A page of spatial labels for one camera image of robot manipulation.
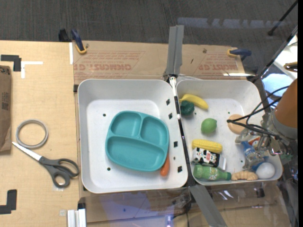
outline toy carrot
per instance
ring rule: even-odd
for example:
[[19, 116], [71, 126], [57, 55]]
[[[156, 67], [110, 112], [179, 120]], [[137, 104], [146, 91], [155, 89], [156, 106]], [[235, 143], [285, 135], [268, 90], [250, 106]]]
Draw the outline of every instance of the toy carrot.
[[169, 172], [169, 154], [167, 153], [165, 162], [164, 162], [164, 164], [163, 164], [163, 166], [161, 167], [161, 170], [160, 170], [160, 175], [161, 176], [167, 176], [168, 172]]

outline orange object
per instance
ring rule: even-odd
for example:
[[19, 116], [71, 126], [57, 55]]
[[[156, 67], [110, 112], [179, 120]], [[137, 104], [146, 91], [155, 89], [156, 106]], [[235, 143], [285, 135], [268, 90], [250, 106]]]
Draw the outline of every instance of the orange object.
[[[230, 120], [235, 120], [235, 119], [239, 119], [239, 118], [242, 118], [243, 115], [240, 115], [240, 114], [233, 114], [229, 117]], [[237, 122], [239, 123], [243, 123], [243, 124], [246, 124], [246, 120], [245, 119], [241, 119], [241, 120], [238, 120]], [[237, 125], [237, 124], [233, 124], [233, 123], [227, 123], [228, 125], [228, 128], [234, 132], [235, 134], [241, 134], [242, 130], [245, 129], [243, 126], [241, 125]]]
[[167, 154], [166, 160], [165, 160], [163, 166], [161, 167], [160, 175], [167, 176], [168, 172], [169, 172], [169, 155]]
[[298, 83], [295, 79], [275, 108], [276, 119], [283, 125], [298, 128]]
[[255, 174], [254, 172], [250, 171], [240, 171], [232, 174], [232, 180], [236, 181], [239, 179], [245, 179], [248, 181], [255, 181], [258, 179], [258, 175]]

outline green ball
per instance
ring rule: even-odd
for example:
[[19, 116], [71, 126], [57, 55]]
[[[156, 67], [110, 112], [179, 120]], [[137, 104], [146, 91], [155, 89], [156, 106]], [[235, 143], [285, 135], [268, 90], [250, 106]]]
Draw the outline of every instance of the green ball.
[[204, 119], [201, 124], [201, 132], [203, 134], [210, 134], [214, 132], [216, 128], [217, 128], [216, 119], [212, 119], [212, 118]]

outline white tape mark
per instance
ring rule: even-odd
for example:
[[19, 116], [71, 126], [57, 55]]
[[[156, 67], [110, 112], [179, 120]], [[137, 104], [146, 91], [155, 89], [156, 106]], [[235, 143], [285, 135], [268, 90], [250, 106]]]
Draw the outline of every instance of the white tape mark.
[[70, 42], [70, 65], [74, 63], [73, 58], [72, 42]]
[[67, 227], [86, 227], [85, 209], [67, 211]]
[[66, 210], [60, 210], [59, 216], [64, 217], [66, 216], [67, 211]]
[[43, 65], [43, 61], [22, 61], [21, 62], [21, 78], [25, 78], [25, 65]]

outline egg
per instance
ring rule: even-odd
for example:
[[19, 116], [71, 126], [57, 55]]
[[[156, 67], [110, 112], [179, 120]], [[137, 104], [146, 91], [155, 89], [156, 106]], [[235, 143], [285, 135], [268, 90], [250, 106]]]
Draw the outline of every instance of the egg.
[[269, 162], [262, 163], [256, 170], [259, 179], [268, 179], [274, 176], [276, 170], [273, 164]]

